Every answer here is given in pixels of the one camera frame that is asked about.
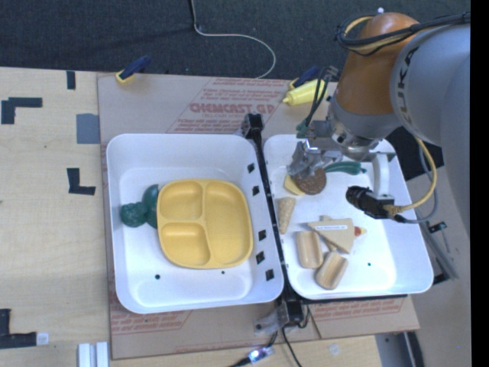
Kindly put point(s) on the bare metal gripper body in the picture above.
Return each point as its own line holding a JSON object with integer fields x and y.
{"x": 324, "y": 138}

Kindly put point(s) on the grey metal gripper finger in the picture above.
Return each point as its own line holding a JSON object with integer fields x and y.
{"x": 316, "y": 163}
{"x": 298, "y": 161}

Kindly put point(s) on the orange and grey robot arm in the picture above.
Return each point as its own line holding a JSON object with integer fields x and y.
{"x": 370, "y": 78}

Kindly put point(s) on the brown round biscuit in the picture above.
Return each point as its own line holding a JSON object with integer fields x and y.
{"x": 312, "y": 185}

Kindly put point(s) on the yellow wedge slice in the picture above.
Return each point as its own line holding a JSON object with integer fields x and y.
{"x": 290, "y": 186}

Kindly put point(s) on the green pea pod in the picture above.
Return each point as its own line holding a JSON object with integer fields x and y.
{"x": 345, "y": 166}

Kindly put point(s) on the yellow squeeze bottle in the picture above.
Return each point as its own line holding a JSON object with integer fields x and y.
{"x": 303, "y": 92}

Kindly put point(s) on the beige waffle cone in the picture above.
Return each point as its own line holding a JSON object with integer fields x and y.
{"x": 285, "y": 212}

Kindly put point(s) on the beige triangular sandwich slice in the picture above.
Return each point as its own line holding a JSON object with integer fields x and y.
{"x": 338, "y": 232}

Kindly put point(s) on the red sausage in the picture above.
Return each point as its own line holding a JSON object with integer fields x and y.
{"x": 359, "y": 231}

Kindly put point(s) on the beige bread roll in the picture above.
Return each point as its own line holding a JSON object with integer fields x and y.
{"x": 331, "y": 270}
{"x": 308, "y": 249}

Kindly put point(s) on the yellow divided plate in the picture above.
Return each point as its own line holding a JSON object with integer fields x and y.
{"x": 225, "y": 220}

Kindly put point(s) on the white plastic tray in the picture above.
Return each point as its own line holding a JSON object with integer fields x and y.
{"x": 191, "y": 289}
{"x": 386, "y": 266}

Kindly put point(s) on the dark green curved piece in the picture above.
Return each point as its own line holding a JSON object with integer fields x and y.
{"x": 151, "y": 201}

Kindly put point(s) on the brown cardboard board red print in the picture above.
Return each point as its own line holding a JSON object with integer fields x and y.
{"x": 153, "y": 101}

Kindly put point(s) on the green broccoli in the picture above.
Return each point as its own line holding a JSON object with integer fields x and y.
{"x": 133, "y": 214}

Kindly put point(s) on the black cylinder on white bracket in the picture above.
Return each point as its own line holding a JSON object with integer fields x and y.
{"x": 366, "y": 201}

